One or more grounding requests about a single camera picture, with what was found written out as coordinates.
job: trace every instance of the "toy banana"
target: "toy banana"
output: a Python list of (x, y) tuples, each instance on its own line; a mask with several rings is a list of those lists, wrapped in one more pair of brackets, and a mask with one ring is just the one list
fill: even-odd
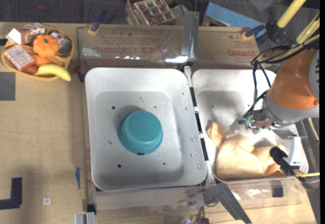
[(35, 76), (40, 75), (56, 75), (61, 79), (66, 81), (71, 81), (71, 75), (67, 69), (57, 65), (57, 64), (47, 64), (39, 67), (39, 69), (34, 73)]

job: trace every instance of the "blue lid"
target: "blue lid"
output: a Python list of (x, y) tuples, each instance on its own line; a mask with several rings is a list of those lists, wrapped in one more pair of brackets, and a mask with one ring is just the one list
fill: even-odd
[(163, 128), (159, 119), (142, 110), (128, 115), (122, 121), (118, 133), (122, 145), (136, 154), (152, 153), (163, 141)]

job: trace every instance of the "beige plush toy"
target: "beige plush toy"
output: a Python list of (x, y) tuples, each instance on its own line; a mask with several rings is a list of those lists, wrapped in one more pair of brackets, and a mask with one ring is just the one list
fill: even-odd
[[(220, 180), (284, 176), (270, 157), (273, 146), (255, 148), (246, 136), (234, 135), (226, 138), (226, 130), (215, 122), (208, 129), (209, 137), (219, 148), (215, 173)], [(278, 147), (286, 152), (283, 146)]]

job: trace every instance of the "wooden table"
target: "wooden table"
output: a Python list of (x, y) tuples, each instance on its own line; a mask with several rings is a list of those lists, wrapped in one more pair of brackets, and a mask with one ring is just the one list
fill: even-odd
[[(19, 23), (1, 22), (0, 38), (17, 25)], [(85, 27), (84, 24), (49, 25), (65, 31), (76, 43), (77, 28)], [(10, 197), (11, 179), (22, 177), (22, 205), (16, 209), (0, 210), (1, 224), (68, 224), (74, 222), (75, 213), (86, 210), (84, 83), (74, 72), (79, 64), (77, 54), (75, 50), (69, 66), (71, 82), (60, 79), (43, 82), (16, 74), (15, 101), (0, 101), (1, 200)], [(10, 72), (2, 62), (0, 72)], [(81, 172), (80, 189), (75, 177), (77, 167)], [(247, 209), (247, 215), (253, 223), (316, 223), (305, 190), (299, 184), (297, 187), (301, 203)], [(43, 205), (43, 197), (51, 197), (51, 205)], [(210, 223), (232, 220), (227, 212), (207, 213), (206, 216)], [(111, 223), (109, 219), (96, 218), (96, 223)], [(129, 223), (148, 222), (133, 220)]]

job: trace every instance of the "orange pumpkin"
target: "orange pumpkin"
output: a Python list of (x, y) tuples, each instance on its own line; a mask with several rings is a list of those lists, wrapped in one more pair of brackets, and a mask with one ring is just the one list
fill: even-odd
[(59, 43), (52, 35), (38, 35), (33, 42), (33, 50), (42, 58), (54, 57), (59, 50)]

